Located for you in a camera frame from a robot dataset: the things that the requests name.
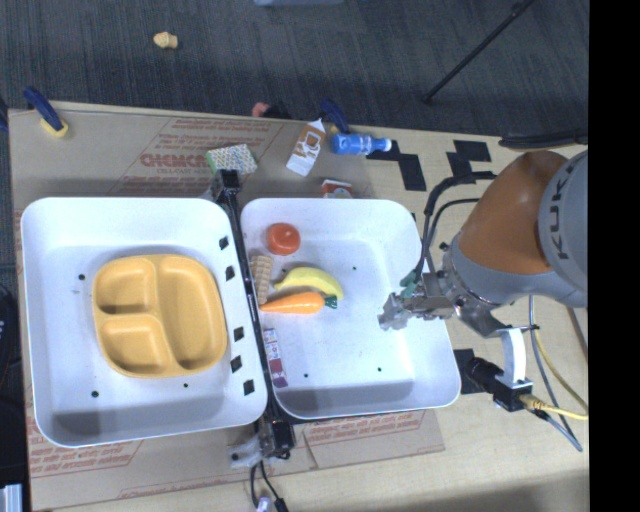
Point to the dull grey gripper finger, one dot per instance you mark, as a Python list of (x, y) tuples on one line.
[(391, 319), (400, 301)]

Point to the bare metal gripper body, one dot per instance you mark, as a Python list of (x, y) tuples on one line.
[(436, 303)]

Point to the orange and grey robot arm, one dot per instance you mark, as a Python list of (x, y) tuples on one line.
[(505, 225)]

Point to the white plastic tray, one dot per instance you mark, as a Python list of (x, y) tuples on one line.
[(360, 350), (65, 280)]

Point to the yellow banana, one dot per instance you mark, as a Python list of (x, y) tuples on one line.
[(312, 279)]

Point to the orange carrot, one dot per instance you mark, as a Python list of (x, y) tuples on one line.
[(295, 303)]

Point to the white and maroon small carton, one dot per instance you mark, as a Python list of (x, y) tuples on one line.
[(275, 357)]

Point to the small orange and white carton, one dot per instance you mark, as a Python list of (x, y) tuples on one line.
[(336, 189)]

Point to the orange round toy fruit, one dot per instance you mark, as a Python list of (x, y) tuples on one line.
[(283, 239)]

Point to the tan waffle biscuit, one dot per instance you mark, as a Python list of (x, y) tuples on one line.
[(261, 277)]

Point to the blue bottle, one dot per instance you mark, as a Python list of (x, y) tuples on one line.
[(355, 144)]

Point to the green and white packet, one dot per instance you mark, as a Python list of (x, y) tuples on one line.
[(231, 159)]

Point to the yellow divided plate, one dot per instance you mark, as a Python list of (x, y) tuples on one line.
[(160, 315)]

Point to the brown cardboard board red print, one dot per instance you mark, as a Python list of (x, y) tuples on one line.
[(150, 145)]

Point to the small yellow toy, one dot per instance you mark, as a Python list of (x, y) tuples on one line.
[(165, 40)]

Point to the black cylinder on white bracket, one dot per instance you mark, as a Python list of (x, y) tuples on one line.
[(514, 360)]

